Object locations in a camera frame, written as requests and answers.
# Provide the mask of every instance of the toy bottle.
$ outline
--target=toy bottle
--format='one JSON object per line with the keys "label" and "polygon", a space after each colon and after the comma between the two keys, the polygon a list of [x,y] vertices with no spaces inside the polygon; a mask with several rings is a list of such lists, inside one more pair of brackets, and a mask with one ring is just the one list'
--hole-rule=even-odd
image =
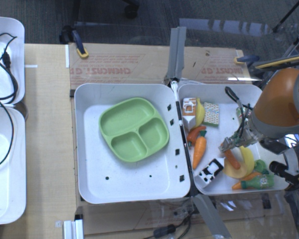
{"label": "toy bottle", "polygon": [[254,189],[267,189],[274,185],[274,175],[273,174],[262,174],[258,175],[251,180],[241,181],[242,189],[254,188]]}

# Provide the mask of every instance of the gray carpet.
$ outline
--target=gray carpet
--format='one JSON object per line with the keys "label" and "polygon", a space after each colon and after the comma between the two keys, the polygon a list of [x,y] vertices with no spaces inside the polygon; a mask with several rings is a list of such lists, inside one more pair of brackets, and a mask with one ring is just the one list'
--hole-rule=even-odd
{"label": "gray carpet", "polygon": [[[299,34],[299,6],[270,33],[298,0],[138,1],[138,16],[127,19],[121,0],[82,0],[79,21],[98,23],[77,26],[82,41],[168,45],[170,29],[181,22],[188,27],[187,45],[234,47],[267,60],[282,56]],[[0,16],[23,23],[26,43],[57,44],[62,27],[71,24],[72,6],[73,0],[0,0]]]}

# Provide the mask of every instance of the yellow banana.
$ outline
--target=yellow banana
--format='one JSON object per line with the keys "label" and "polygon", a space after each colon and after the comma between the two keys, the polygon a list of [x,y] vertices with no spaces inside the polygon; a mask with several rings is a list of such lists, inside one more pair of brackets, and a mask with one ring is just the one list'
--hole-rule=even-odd
{"label": "yellow banana", "polygon": [[205,108],[200,103],[200,98],[196,98],[196,125],[195,127],[198,127],[202,122],[204,121],[205,117]]}
{"label": "yellow banana", "polygon": [[253,172],[255,168],[255,159],[250,148],[240,146],[241,155],[243,156],[244,163],[247,165],[247,174],[249,175]]}

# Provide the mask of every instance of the chair wheel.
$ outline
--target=chair wheel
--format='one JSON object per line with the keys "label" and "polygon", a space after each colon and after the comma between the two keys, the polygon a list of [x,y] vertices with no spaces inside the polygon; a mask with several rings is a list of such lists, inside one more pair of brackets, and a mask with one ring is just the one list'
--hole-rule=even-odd
{"label": "chair wheel", "polygon": [[138,9],[139,8],[137,6],[131,4],[126,6],[124,9],[126,18],[136,18],[138,15]]}
{"label": "chair wheel", "polygon": [[68,44],[69,42],[73,42],[73,36],[72,36],[72,31],[74,28],[71,26],[67,25],[62,28],[62,31],[59,35],[59,40],[61,44]]}

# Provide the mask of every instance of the green plate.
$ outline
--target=green plate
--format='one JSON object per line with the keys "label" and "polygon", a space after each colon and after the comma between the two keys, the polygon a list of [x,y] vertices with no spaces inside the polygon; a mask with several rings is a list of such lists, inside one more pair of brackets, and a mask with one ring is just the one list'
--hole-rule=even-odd
{"label": "green plate", "polygon": [[99,118],[99,128],[114,154],[126,162],[153,155],[169,140],[162,117],[144,98],[131,98],[107,109]]}

